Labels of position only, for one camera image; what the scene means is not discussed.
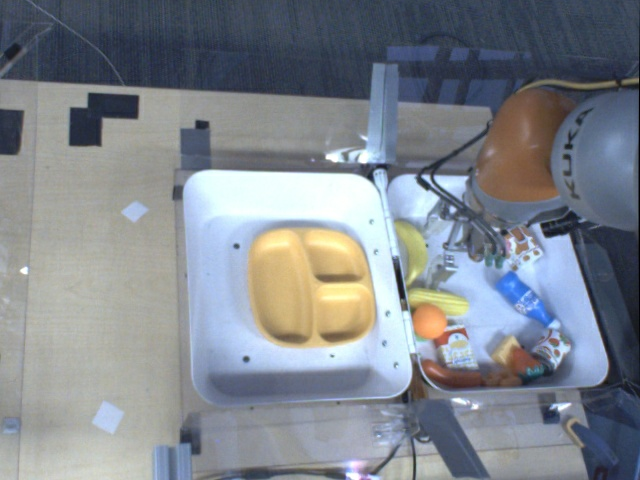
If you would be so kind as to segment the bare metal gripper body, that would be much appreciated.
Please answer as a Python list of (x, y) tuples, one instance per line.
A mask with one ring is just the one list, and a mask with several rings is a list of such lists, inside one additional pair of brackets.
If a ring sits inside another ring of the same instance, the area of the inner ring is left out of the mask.
[(482, 218), (471, 212), (461, 212), (446, 206), (442, 220), (450, 224), (443, 248), (451, 252), (465, 252), (476, 263), (503, 264), (506, 242), (503, 236)]

